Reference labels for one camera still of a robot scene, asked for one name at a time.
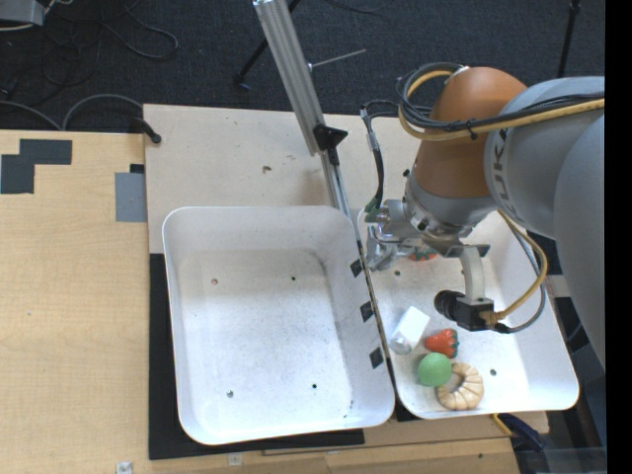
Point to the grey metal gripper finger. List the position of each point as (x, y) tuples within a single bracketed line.
[(375, 261), (389, 256)]

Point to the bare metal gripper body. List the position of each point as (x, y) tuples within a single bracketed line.
[(393, 225)]

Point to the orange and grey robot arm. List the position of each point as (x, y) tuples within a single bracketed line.
[(533, 166)]

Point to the orange and green toy food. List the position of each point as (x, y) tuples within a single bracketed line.
[(424, 256)]

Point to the white carton with silver cap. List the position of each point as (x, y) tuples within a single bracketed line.
[(411, 326)]

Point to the red toy strawberry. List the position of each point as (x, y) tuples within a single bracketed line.
[(443, 342)]

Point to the green toy apple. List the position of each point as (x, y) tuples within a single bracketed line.
[(434, 369)]

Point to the white plastic tray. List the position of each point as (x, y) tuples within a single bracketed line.
[(266, 334), (518, 368)]

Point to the beige toy doughnut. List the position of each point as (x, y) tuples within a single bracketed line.
[(473, 393)]

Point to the pale wood board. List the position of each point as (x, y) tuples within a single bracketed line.
[(232, 166)]

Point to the black cylinder on white bracket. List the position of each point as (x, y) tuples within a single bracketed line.
[(471, 309)]

